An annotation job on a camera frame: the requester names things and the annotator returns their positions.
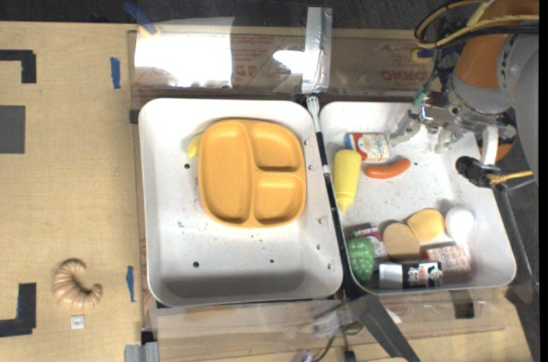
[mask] sausage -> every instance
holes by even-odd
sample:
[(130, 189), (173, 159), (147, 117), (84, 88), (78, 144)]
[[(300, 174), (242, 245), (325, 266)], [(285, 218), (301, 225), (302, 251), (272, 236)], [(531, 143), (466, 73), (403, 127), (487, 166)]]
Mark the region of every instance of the sausage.
[(411, 166), (411, 162), (407, 158), (400, 158), (392, 164), (372, 164), (366, 167), (366, 176), (385, 180), (398, 176), (405, 172)]
[(63, 262), (53, 277), (53, 295), (59, 305), (72, 311), (87, 311), (101, 300), (103, 289), (96, 284), (91, 290), (84, 289), (76, 276), (86, 272), (86, 266), (76, 259)]

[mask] gray square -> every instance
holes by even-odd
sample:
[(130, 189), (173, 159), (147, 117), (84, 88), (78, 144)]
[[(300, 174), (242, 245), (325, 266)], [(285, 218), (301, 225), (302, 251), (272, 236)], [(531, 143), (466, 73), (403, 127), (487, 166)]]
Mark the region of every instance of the gray square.
[(0, 105), (0, 153), (25, 153), (25, 107)]

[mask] yellow bottle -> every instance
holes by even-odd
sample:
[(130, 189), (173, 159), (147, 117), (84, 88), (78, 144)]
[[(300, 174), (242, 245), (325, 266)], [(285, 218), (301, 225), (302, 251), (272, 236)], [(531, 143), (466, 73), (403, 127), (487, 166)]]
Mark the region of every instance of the yellow bottle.
[(341, 212), (354, 203), (360, 179), (361, 156), (356, 151), (343, 149), (335, 154), (333, 188)]

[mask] white plastic tray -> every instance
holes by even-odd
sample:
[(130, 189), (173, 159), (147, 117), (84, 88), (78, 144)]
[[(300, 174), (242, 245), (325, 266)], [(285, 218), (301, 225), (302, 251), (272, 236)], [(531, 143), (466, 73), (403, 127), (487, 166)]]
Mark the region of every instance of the white plastic tray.
[[(410, 104), (394, 103), (327, 104), (320, 112), (320, 125), (328, 162), (332, 163), (335, 153), (344, 148), (346, 133), (388, 135), (396, 130), (398, 122), (410, 108)], [(493, 192), (474, 186), (458, 175), (455, 168), (455, 162), (461, 156), (480, 158), (475, 137), (471, 133), (465, 134), (443, 154), (433, 151), (437, 138), (422, 127), (410, 141), (390, 148), (391, 156), (407, 157), (412, 162), (402, 175), (389, 180), (374, 180), (360, 175), (355, 202), (341, 215), (346, 238), (353, 228), (365, 223), (382, 225), (389, 220), (403, 220), (426, 207), (445, 214), (452, 206), (463, 206), (475, 217), (474, 230), (468, 238), (474, 272), (465, 282), (449, 281), (439, 289), (428, 290), (505, 286), (514, 279), (515, 259)], [(443, 243), (445, 240), (450, 238), (441, 236), (430, 243)], [(399, 293), (379, 289), (375, 279), (364, 289), (376, 294)]]
[[(307, 202), (293, 222), (236, 228), (202, 208), (198, 158), (188, 158), (187, 143), (229, 117), (276, 122), (299, 138)], [(156, 99), (142, 108), (139, 130), (148, 282), (157, 300), (196, 306), (320, 299), (339, 289), (343, 269), (307, 110), (284, 101)]]

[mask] small white square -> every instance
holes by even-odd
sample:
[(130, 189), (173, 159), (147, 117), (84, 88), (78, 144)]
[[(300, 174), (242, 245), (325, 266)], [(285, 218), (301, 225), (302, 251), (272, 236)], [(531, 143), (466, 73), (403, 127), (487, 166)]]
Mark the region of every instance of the small white square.
[(86, 327), (86, 317), (84, 315), (73, 315), (70, 317), (70, 328), (72, 330), (83, 329)]

